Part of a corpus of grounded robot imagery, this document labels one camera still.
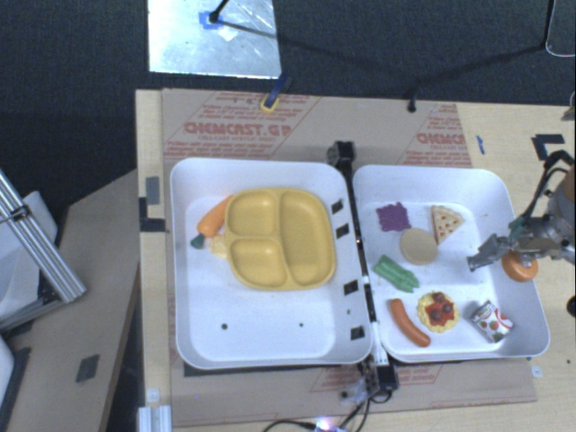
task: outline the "orange carrot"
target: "orange carrot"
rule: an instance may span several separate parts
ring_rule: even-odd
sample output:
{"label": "orange carrot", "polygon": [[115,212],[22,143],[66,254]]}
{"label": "orange carrot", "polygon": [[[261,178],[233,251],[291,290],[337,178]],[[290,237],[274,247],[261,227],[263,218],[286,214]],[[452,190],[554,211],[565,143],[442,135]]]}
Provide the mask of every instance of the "orange carrot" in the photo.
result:
{"label": "orange carrot", "polygon": [[206,238],[214,237],[218,233],[218,230],[220,230],[220,227],[222,227],[222,224],[224,223],[226,207],[228,206],[231,198],[232,195],[229,195],[216,206],[214,206],[214,208],[204,214],[200,222],[198,222],[198,226],[196,227],[198,232],[203,234]]}

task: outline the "white tray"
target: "white tray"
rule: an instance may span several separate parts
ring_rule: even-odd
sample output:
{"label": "white tray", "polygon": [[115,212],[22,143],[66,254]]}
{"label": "white tray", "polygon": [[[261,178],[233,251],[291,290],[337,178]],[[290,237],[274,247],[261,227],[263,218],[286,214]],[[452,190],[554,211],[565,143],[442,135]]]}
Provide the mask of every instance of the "white tray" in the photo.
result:
{"label": "white tray", "polygon": [[[170,177],[175,248],[176,344],[182,358],[202,369],[271,365],[352,364],[372,346],[354,226],[344,178],[321,163],[189,158]],[[261,187],[292,187],[320,198],[336,246],[336,272],[305,291],[250,288],[228,261],[190,247],[196,224],[229,194]],[[343,209],[332,214],[333,203]],[[349,233],[336,238],[335,230]],[[344,286],[357,281],[357,292]]]}
{"label": "white tray", "polygon": [[[504,183],[480,169],[420,166],[363,166],[354,177],[358,217],[368,267],[386,254],[412,271],[420,282],[414,293],[398,291],[370,271],[380,337],[386,351],[407,362],[440,362],[477,358],[524,357],[542,354],[550,334],[534,282],[517,283],[503,272],[500,262],[470,272],[466,257],[492,233],[508,235],[514,219]],[[401,202],[412,227],[433,232],[430,206],[442,204],[460,212],[465,223],[438,248],[430,265],[413,265],[401,254],[401,232],[383,232],[376,208]],[[428,331],[419,321],[418,299],[441,291],[453,298],[461,313],[454,329],[443,334]],[[430,335],[431,344],[418,347],[392,319],[388,301],[401,298],[410,319]],[[470,321],[470,315],[491,300],[514,322],[514,328],[497,344],[491,343]]]}

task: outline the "beige round disc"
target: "beige round disc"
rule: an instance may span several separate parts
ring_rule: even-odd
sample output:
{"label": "beige round disc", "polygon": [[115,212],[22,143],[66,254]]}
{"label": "beige round disc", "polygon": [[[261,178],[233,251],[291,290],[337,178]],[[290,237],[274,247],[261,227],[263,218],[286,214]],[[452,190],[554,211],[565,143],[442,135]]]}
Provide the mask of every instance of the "beige round disc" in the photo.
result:
{"label": "beige round disc", "polygon": [[438,244],[434,237],[425,230],[412,228],[402,233],[400,251],[412,264],[423,266],[436,259]]}

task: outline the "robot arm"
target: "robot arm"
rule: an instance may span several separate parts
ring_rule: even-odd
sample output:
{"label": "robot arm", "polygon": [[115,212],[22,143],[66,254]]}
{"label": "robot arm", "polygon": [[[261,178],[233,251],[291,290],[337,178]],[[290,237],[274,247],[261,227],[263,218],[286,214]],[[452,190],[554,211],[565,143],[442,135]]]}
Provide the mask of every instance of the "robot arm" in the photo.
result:
{"label": "robot arm", "polygon": [[[554,168],[560,160],[570,165],[570,170]],[[565,177],[552,192],[547,189],[548,182],[558,171],[565,173]],[[532,217],[542,195],[550,199],[546,213],[540,218]],[[574,159],[568,153],[560,150],[550,154],[544,162],[544,173],[534,199],[508,227],[510,233],[507,237],[492,234],[478,248],[476,255],[468,257],[471,271],[498,261],[510,251],[517,253],[525,267],[539,257],[564,258],[574,264]]]}

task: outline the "dark floor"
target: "dark floor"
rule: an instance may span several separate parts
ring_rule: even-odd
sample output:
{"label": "dark floor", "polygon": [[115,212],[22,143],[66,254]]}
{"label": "dark floor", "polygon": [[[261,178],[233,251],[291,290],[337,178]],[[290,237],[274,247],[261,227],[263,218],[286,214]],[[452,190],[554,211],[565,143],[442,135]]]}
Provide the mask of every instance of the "dark floor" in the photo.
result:
{"label": "dark floor", "polygon": [[[549,0],[273,2],[291,93],[567,105],[574,91],[574,58],[541,48]],[[575,2],[557,0],[556,51],[574,52]],[[147,0],[0,0],[0,47],[0,167],[56,218],[136,167],[135,90],[272,84],[150,73]],[[130,408],[134,350],[118,390]],[[111,430],[127,430],[117,408]]]}

